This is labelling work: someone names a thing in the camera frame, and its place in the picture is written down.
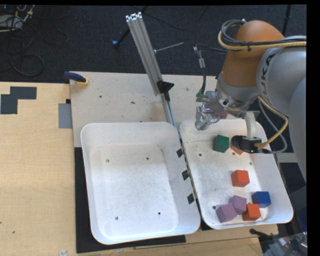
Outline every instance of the blue clamp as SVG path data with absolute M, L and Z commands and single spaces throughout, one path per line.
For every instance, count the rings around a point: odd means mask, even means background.
M 74 80 L 77 85 L 81 86 L 86 86 L 88 84 L 88 78 L 73 72 L 65 71 L 62 78 Z

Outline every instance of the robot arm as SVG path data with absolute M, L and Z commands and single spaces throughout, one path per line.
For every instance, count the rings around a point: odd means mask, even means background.
M 240 26 L 234 37 L 226 30 Z M 205 130 L 228 114 L 244 118 L 259 98 L 288 117 L 292 147 L 306 180 L 306 36 L 284 36 L 272 25 L 253 20 L 230 20 L 222 25 L 219 43 L 228 49 L 215 91 L 207 91 L 196 108 L 195 127 Z M 255 141 L 234 144 L 248 152 L 261 152 Z

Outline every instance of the orange block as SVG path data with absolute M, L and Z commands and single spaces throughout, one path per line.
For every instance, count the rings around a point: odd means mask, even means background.
M 235 146 L 230 145 L 230 149 L 232 149 L 234 152 L 236 152 L 238 155 L 241 155 L 244 151 L 236 148 Z
M 257 203 L 247 203 L 246 211 L 242 213 L 242 219 L 247 222 L 254 222 L 261 217 L 261 212 L 259 204 Z
M 232 186 L 245 187 L 250 183 L 249 174 L 247 170 L 235 170 L 231 174 Z

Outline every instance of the wooden table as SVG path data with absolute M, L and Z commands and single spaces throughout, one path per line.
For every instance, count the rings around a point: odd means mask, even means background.
M 1 255 L 262 255 L 247 226 L 199 230 L 183 244 L 77 253 L 74 134 L 59 128 L 58 110 L 71 97 L 70 84 L 1 82 L 0 94 L 10 87 L 37 91 L 36 99 L 18 99 L 17 114 L 0 114 Z M 276 224 L 255 228 L 278 234 Z

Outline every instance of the white tray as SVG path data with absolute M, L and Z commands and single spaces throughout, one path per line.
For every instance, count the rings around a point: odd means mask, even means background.
M 257 124 L 257 136 L 267 140 L 265 131 Z M 186 120 L 180 126 L 180 134 L 197 194 L 201 216 L 213 229 L 227 229 L 240 226 L 287 223 L 293 217 L 293 208 L 272 154 L 242 153 L 238 155 L 229 148 L 225 153 L 213 150 L 217 135 L 229 137 L 247 136 L 244 119 L 223 119 L 209 129 L 199 131 L 195 120 Z M 231 173 L 246 170 L 250 183 L 245 187 L 232 186 Z M 261 217 L 256 221 L 243 221 L 238 215 L 233 220 L 220 223 L 215 212 L 219 206 L 238 195 L 252 203 L 251 195 L 256 191 L 268 191 L 271 205 L 260 208 Z
M 81 131 L 91 231 L 106 245 L 191 234 L 200 226 L 177 129 L 90 123 Z

